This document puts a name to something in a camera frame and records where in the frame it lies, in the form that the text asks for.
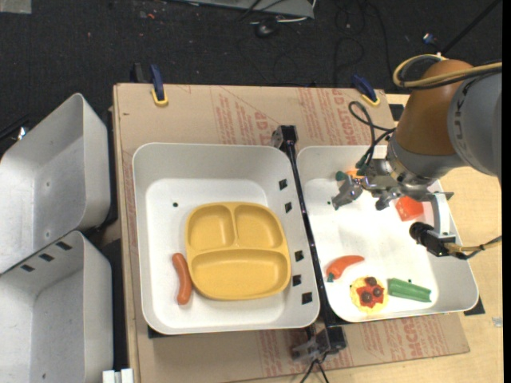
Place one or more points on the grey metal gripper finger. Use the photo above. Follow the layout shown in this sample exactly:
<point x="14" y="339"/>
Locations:
<point x="385" y="202"/>
<point x="345" y="194"/>

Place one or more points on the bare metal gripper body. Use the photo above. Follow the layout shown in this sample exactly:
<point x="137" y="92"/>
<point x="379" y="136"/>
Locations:
<point x="383" y="176"/>

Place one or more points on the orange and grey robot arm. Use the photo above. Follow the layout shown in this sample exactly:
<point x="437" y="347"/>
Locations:
<point x="435" y="110"/>

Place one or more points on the orange carrot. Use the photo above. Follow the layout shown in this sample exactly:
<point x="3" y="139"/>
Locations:
<point x="353" y="173"/>

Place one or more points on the orange cube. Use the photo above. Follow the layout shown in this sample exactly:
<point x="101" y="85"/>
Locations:
<point x="409" y="210"/>

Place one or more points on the white plastic tray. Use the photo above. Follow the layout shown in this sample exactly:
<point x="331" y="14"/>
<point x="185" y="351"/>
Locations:
<point x="48" y="182"/>
<point x="383" y="245"/>
<point x="52" y="317"/>
<point x="171" y="166"/>

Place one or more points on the thin black rod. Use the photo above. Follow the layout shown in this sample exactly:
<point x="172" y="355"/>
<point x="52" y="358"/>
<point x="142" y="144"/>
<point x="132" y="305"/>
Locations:
<point x="309" y="230"/>

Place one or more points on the orange chili pepper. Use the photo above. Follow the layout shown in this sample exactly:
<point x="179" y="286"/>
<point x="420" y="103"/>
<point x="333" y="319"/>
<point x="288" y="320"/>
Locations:
<point x="343" y="264"/>

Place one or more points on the green bean pod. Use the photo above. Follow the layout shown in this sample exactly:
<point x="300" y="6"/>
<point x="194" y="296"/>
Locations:
<point x="409" y="290"/>

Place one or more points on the yellow pasta with meatballs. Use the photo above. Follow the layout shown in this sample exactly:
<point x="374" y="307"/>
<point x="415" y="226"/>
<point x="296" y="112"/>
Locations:
<point x="369" y="295"/>

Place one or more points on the yellow divided plate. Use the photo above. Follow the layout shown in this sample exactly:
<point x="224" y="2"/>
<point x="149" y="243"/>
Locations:
<point x="235" y="265"/>

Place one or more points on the brown cardboard board red print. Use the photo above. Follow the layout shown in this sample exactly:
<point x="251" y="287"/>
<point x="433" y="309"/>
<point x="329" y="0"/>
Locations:
<point x="223" y="110"/>

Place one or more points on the orange sausage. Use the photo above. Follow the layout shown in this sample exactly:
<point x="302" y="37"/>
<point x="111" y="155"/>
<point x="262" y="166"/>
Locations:
<point x="184" y="281"/>

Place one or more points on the black computer mouse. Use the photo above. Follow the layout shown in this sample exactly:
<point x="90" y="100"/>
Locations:
<point x="266" y="28"/>

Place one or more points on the black cylinder on white bracket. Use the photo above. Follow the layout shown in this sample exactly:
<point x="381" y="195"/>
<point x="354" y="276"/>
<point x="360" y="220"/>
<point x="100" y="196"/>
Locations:
<point x="429" y="238"/>

